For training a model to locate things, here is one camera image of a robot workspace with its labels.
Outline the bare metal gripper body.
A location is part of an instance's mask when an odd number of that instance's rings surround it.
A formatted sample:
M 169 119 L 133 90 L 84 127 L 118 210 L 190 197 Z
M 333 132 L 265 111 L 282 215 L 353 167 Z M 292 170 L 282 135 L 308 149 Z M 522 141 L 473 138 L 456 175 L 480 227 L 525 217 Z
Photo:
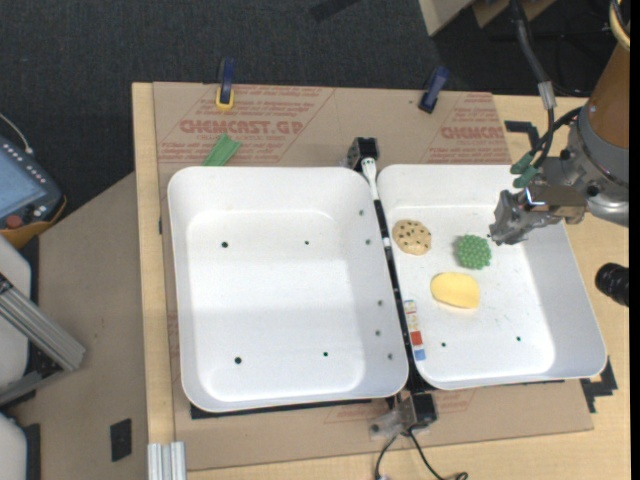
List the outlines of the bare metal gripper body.
M 525 189 L 533 211 L 547 211 L 571 223 L 586 212 L 623 227 L 629 225 L 629 149 L 596 141 L 571 140 L 543 162 Z

